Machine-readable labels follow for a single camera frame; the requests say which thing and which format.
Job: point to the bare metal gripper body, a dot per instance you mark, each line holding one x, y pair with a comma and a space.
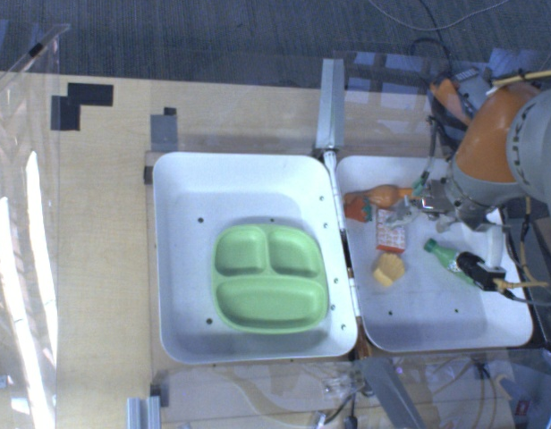
441, 199

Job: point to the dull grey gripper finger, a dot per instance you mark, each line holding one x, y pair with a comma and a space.
398, 221
409, 204

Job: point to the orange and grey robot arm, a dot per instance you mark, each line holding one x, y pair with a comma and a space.
490, 141

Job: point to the red and white packet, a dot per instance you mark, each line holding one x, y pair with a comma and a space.
390, 239

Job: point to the orange toy squash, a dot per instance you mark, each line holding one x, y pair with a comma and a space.
383, 195

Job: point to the red and green toy strawberry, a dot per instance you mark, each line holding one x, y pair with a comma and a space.
356, 210

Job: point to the yellow toy biscuit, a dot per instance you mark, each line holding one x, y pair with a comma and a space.
388, 270

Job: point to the green plastic bottle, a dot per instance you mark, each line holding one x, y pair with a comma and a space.
443, 255

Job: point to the black and white thin rod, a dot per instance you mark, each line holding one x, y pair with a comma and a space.
333, 172

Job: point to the white plastic tray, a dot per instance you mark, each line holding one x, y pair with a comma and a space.
186, 257
427, 320

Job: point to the green divided plate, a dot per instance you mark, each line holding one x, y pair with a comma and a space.
268, 297

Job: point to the black cylinder on white bracket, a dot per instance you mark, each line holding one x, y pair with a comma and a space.
474, 270

